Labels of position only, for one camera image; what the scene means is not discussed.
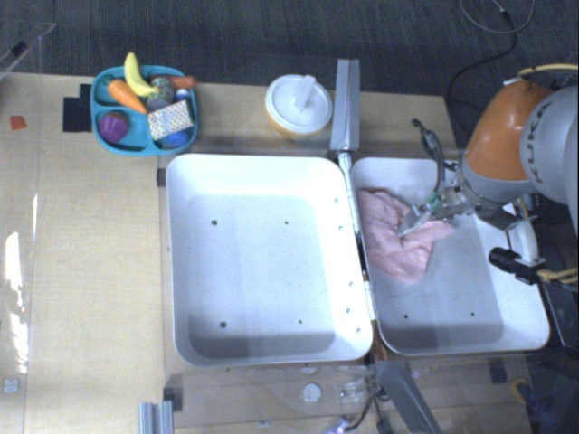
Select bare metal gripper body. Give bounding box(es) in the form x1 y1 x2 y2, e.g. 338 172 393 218
427 185 481 222

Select pink cloth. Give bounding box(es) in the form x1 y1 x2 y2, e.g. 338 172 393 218
356 187 456 286

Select white plastic tray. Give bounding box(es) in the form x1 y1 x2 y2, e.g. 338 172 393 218
349 156 552 357
165 152 375 369

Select yellow bowl with white lid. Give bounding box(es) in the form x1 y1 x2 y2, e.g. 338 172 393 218
264 73 334 141

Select pale wood board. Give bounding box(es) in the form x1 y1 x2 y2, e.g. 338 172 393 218
157 81 551 434

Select small blue bottle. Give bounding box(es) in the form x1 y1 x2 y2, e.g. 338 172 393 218
161 128 191 150

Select patterned white carton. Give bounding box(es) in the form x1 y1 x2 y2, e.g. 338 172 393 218
147 99 195 142

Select small green can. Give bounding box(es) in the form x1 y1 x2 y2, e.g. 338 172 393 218
146 75 176 112

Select blue divided plate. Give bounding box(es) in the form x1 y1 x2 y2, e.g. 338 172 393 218
90 64 200 157

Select yellow banana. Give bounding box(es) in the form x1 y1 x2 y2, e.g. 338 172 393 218
123 52 160 99

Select orange carrot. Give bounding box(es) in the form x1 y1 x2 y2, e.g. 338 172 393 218
106 79 148 116

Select purple grapes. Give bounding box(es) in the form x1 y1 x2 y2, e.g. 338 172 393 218
98 111 130 146

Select black cylinder on white bracket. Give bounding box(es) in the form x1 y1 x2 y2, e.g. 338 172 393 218
488 217 547 287

